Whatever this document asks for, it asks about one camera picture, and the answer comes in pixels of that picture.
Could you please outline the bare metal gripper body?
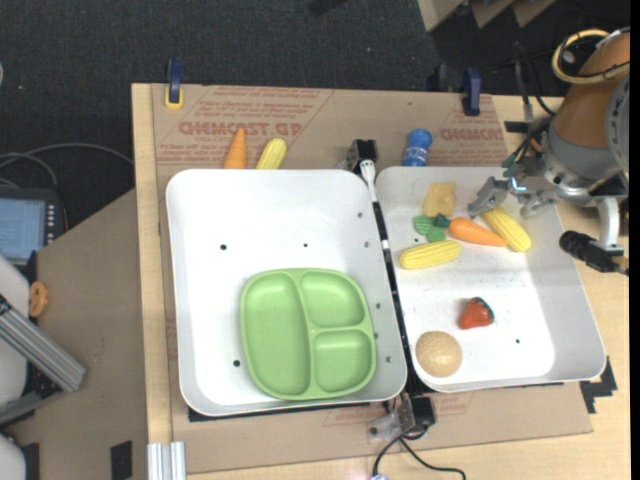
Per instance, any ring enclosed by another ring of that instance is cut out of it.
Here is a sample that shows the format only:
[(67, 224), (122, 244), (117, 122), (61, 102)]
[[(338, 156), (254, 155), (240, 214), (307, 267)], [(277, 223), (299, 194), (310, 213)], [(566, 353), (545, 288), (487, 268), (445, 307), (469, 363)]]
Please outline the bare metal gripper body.
[(519, 201), (526, 195), (548, 195), (580, 207), (592, 204), (591, 192), (601, 183), (599, 178), (583, 176), (551, 161), (515, 163), (508, 168), (508, 178)]

